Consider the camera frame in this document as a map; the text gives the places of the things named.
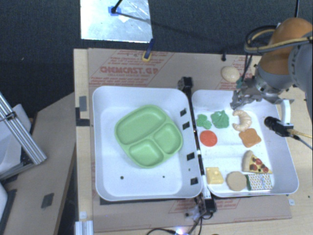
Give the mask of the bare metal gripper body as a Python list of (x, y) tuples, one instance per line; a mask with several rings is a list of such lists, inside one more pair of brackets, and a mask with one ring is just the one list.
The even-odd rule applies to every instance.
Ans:
[(269, 103), (280, 103), (282, 99), (279, 94), (282, 90), (269, 85), (263, 79), (248, 78), (241, 85), (241, 97), (251, 97), (252, 102), (260, 102), (262, 99)]

